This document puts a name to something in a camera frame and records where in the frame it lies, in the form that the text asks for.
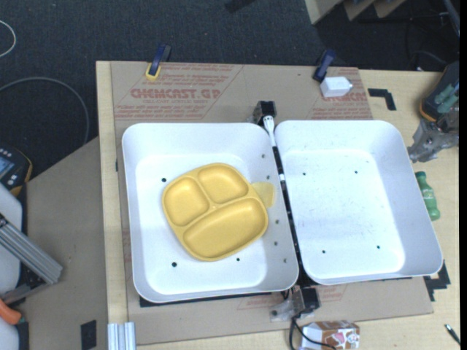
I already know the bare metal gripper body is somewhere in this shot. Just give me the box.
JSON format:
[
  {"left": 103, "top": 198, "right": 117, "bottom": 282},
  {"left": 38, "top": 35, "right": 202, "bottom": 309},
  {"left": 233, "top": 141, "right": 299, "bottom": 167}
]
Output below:
[{"left": 407, "top": 117, "right": 460, "bottom": 164}]

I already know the green plastic bottle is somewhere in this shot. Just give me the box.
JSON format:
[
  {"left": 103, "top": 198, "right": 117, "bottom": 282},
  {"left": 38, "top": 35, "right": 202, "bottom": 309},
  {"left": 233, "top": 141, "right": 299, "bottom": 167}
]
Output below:
[{"left": 414, "top": 171, "right": 441, "bottom": 222}]

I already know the white plastic tray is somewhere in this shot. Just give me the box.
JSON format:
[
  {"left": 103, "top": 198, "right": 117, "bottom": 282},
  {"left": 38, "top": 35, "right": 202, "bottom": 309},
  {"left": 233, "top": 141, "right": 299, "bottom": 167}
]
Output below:
[
  {"left": 121, "top": 122, "right": 300, "bottom": 303},
  {"left": 273, "top": 120, "right": 444, "bottom": 286}
]

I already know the thin black and white rod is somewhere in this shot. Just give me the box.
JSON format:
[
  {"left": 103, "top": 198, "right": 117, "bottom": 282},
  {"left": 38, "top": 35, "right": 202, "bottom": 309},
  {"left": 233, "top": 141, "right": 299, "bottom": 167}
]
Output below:
[{"left": 263, "top": 115, "right": 304, "bottom": 288}]

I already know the brown and white carton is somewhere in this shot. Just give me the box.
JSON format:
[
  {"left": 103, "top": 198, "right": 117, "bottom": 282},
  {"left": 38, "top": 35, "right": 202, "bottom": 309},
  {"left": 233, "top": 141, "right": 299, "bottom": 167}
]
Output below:
[{"left": 301, "top": 319, "right": 361, "bottom": 350}]

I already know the yellow divided plate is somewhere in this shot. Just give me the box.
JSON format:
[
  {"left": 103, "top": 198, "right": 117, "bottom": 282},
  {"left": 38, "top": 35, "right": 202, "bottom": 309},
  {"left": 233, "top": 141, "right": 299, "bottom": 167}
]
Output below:
[{"left": 161, "top": 162, "right": 269, "bottom": 263}]

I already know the brown cardboard board red print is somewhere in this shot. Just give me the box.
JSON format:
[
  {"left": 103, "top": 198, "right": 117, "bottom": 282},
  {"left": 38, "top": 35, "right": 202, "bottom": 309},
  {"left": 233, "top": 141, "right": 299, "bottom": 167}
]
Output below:
[{"left": 109, "top": 61, "right": 435, "bottom": 346}]

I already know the black block with thin wires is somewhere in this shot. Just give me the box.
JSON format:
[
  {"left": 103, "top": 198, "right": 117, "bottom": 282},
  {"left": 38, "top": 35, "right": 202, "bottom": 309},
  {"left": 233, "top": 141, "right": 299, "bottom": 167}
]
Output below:
[
  {"left": 247, "top": 100, "right": 277, "bottom": 124},
  {"left": 269, "top": 285, "right": 322, "bottom": 322}
]

